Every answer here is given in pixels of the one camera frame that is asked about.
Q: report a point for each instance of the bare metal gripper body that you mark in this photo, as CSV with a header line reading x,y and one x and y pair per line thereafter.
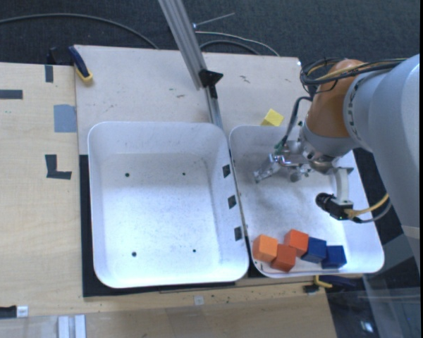
x,y
298,158

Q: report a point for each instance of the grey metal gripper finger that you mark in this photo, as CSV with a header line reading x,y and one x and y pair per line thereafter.
x,y
266,164
272,170

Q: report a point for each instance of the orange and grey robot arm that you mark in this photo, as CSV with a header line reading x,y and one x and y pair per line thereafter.
x,y
384,118

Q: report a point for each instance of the white plastic tray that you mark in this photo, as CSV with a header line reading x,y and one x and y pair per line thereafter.
x,y
162,206
285,203

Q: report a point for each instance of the yellow cube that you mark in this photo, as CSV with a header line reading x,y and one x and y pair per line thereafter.
x,y
272,117

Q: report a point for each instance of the light orange cube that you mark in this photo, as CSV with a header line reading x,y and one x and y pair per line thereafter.
x,y
265,247

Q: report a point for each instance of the blue cube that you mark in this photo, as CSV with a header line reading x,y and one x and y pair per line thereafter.
x,y
316,249
335,257

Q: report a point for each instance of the black cylinder on white bracket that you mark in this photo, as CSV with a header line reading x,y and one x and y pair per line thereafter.
x,y
335,204

